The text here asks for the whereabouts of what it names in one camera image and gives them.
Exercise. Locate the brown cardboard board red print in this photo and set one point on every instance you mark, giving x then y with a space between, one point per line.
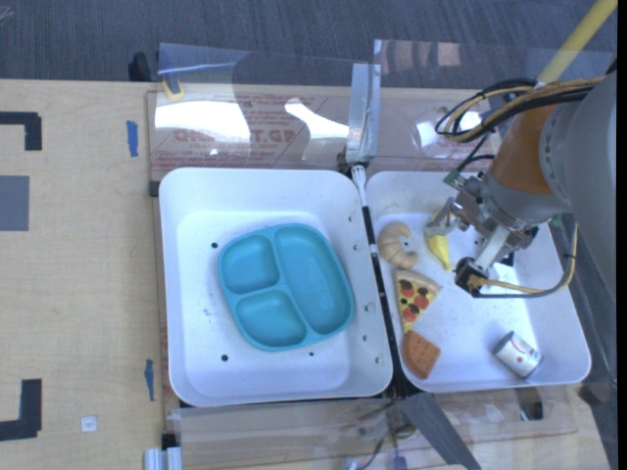
294 130

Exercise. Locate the toy pizza slice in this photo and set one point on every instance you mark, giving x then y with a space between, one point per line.
411 296

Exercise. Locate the blue divided plate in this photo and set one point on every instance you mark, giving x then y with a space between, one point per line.
313 272

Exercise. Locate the brown toy biscuit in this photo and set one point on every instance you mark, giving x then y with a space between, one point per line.
420 354

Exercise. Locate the white plastic tray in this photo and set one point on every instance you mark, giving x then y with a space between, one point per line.
196 282
470 331

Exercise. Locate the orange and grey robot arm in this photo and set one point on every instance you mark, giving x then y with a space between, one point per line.
578 155

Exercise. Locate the small white can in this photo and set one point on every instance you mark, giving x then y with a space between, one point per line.
516 354

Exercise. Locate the yellow banana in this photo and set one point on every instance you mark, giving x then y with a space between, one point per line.
440 250

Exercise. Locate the black cylinder on white bracket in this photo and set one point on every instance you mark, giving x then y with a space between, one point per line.
471 274

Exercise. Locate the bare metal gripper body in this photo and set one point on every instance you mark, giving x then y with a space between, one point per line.
471 200

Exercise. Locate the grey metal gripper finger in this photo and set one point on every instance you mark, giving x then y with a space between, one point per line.
438 216
458 222

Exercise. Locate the tan toy croissant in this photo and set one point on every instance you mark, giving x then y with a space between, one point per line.
394 250

